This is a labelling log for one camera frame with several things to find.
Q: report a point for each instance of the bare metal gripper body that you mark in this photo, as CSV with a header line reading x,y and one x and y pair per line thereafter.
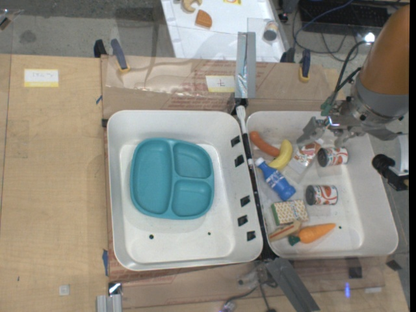
x,y
356,122

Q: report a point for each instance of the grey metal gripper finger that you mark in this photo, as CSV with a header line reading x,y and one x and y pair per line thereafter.
x,y
342,140
310,131

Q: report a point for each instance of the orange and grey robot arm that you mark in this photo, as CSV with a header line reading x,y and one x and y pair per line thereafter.
x,y
386,57

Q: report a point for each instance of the red and white can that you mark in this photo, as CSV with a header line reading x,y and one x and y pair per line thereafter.
x,y
323,195
334,156

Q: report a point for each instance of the red and white carton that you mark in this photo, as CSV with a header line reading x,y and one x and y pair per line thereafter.
x,y
305,156

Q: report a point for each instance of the yellow banana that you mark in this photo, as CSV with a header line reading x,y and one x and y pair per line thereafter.
x,y
283,156

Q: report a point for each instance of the orange toy sausage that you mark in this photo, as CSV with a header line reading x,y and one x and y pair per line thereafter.
x,y
264,145

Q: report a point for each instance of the brown cardboard board red print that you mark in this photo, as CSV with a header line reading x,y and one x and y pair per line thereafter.
x,y
279,80

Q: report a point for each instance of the blue plastic bottle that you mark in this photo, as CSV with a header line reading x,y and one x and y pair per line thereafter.
x,y
278,182

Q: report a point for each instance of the thin black and white rod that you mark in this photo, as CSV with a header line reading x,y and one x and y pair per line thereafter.
x,y
247,145

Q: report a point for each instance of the white plastic tray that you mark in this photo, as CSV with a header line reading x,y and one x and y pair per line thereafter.
x,y
182,245
364,213

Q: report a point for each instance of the green and orange patterned carton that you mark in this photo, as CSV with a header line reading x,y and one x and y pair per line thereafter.
x,y
291,211

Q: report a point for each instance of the orange carrot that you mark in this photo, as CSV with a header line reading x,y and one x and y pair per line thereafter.
x,y
313,233

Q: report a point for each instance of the tan toy sandwich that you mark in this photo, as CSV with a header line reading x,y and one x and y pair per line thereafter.
x,y
284,231

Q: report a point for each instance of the small grey can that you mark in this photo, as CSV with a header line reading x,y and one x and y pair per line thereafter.
x,y
270,31

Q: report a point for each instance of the orange toy waffle slice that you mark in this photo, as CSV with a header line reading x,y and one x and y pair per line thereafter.
x,y
204,19

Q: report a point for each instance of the blue divided plate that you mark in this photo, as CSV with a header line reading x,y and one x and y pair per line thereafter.
x,y
152,177

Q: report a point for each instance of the beige toy croissant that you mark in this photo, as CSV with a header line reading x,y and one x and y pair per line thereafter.
x,y
190,3

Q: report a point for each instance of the black cylinder on white bracket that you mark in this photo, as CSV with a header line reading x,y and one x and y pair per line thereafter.
x,y
391,171

